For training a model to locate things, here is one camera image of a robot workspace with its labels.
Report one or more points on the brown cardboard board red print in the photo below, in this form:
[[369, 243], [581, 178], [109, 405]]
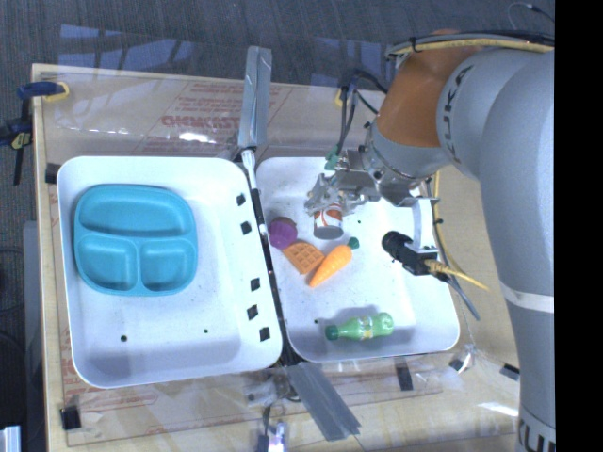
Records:
[[198, 111]]

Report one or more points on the green plastic bottle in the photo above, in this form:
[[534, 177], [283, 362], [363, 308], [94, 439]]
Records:
[[363, 327]]

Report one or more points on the orange waffle biscuit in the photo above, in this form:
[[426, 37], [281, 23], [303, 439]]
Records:
[[304, 256]]

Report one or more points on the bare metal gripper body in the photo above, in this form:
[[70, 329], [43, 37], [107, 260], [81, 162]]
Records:
[[363, 177]]

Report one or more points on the red and white can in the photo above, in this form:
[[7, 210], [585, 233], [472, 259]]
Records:
[[329, 224]]

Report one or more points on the blue divided plate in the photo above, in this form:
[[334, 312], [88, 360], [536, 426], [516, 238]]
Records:
[[136, 238]]

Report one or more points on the white plastic tray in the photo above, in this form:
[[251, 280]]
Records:
[[377, 295], [188, 337]]

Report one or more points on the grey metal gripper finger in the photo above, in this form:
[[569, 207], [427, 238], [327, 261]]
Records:
[[353, 203], [319, 196]]

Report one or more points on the orange carrot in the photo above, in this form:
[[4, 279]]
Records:
[[332, 264]]

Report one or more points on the black cylinder on white bracket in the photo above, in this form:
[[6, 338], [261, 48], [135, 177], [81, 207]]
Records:
[[410, 252]]

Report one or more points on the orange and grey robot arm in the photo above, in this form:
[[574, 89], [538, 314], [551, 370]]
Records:
[[509, 167]]

